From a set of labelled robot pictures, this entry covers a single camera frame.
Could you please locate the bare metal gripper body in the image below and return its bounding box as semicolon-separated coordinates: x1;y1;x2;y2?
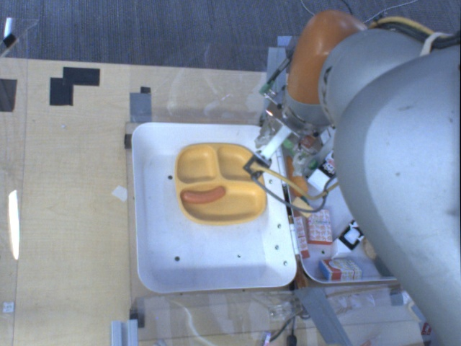
254;107;290;148

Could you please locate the orange carrot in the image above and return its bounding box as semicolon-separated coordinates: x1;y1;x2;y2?
285;156;309;198

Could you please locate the black and white carton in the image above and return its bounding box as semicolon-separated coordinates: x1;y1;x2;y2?
332;219;365;258
306;151;339;191

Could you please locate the yellow wedge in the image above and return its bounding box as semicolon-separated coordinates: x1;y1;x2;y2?
291;197;313;218

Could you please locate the yellow divided plate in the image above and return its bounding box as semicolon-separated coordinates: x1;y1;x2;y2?
174;142;269;226

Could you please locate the orange sausage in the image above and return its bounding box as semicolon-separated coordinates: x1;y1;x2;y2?
180;185;227;205

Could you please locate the thin black and white rod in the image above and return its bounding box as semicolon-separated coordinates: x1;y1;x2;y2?
279;146;300;257

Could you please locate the orange patterned white carton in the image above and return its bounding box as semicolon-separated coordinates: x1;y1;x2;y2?
306;208;334;246

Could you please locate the red and white packet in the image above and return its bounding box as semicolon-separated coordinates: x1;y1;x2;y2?
293;216;311;260

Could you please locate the white plastic tray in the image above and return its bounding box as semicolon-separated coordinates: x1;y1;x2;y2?
130;122;298;295
282;135;397;285

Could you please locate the blue red white carton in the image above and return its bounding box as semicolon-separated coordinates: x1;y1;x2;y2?
318;258;363;283

